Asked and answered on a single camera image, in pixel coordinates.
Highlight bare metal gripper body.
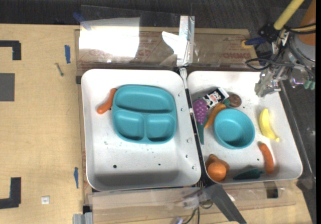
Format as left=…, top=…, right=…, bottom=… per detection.
left=260, top=53, right=316, bottom=88

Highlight white plastic tray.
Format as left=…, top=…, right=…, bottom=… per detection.
left=80, top=68, right=202, bottom=192
left=187, top=70, right=303, bottom=185

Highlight brown biscuit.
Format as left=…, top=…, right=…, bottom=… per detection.
left=227, top=93, right=242, bottom=108

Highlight yellow banana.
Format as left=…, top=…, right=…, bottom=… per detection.
left=259, top=108, right=280, bottom=143

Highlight white cow print carton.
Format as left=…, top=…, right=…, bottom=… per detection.
left=202, top=87, right=229, bottom=108

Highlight blue bowl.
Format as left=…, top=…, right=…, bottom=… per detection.
left=213, top=108, right=256, bottom=150

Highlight orange carrot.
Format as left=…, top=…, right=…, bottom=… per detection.
left=204, top=99, right=231, bottom=129

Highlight purple grapes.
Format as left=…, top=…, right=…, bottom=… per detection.
left=192, top=97, right=209, bottom=145

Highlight orange sausage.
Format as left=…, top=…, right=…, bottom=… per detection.
left=96, top=88, right=118, bottom=115
left=259, top=143, right=275, bottom=175

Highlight dark green vegetable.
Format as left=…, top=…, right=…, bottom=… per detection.
left=232, top=168, right=265, bottom=181

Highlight round orange fruit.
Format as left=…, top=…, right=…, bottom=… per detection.
left=207, top=161, right=227, bottom=182

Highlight blue divided plate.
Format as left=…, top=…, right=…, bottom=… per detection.
left=112, top=84, right=178, bottom=145

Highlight metal screw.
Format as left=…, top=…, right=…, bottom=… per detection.
left=54, top=62, right=64, bottom=77

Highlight black cylinder on white bracket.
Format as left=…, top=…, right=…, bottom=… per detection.
left=257, top=22, right=289, bottom=54

